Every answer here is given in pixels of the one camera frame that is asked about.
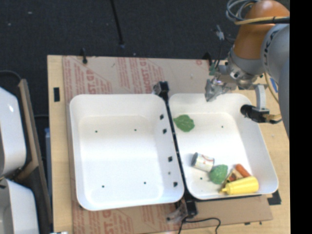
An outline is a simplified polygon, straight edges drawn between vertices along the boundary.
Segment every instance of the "can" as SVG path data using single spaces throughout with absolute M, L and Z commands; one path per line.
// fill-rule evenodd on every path
M 192 158 L 191 166 L 200 170 L 210 172 L 215 163 L 215 159 L 203 154 L 195 153 Z

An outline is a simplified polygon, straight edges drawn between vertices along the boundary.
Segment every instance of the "yellow mustard bottle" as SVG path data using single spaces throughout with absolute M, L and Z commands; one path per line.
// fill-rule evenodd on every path
M 225 184 L 221 191 L 228 195 L 255 193 L 259 190 L 259 183 L 256 177 L 249 176 Z

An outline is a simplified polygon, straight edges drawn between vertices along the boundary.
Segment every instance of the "black floor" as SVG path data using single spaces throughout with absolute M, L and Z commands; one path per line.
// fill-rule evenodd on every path
M 217 58 L 219 25 L 228 38 L 238 27 L 225 17 L 228 0 L 114 0 L 125 47 L 110 0 L 0 0 L 0 70 L 27 79 L 35 115 L 47 115 L 47 55 Z M 290 0 L 276 0 L 290 9 Z M 231 44 L 223 47 L 226 57 Z M 17 79 L 0 73 L 13 91 Z M 42 151 L 48 118 L 37 117 Z

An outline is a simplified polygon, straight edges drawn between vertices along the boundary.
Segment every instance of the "orange carrot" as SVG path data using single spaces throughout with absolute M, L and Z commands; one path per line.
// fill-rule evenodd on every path
M 251 174 L 249 172 L 247 172 L 247 170 L 241 165 L 241 164 L 237 164 L 235 166 L 235 169 L 242 174 L 243 177 L 249 177 L 251 176 Z

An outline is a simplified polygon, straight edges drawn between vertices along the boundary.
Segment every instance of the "white bin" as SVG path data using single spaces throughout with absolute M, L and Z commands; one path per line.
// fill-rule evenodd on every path
M 0 177 L 26 161 L 26 145 L 17 98 L 0 88 Z M 0 234 L 39 234 L 33 192 L 6 178 L 0 180 Z
M 203 94 L 176 94 L 173 117 L 188 114 L 195 127 L 175 127 L 189 192 L 200 200 L 231 197 L 208 173 L 191 166 L 194 153 L 215 164 L 240 163 L 258 178 L 256 194 L 276 191 L 277 177 L 257 123 L 240 113 L 250 104 L 240 94 L 206 102 Z M 78 95 L 70 102 L 77 198 L 87 210 L 173 203 L 184 194 L 170 122 L 163 99 L 152 94 Z

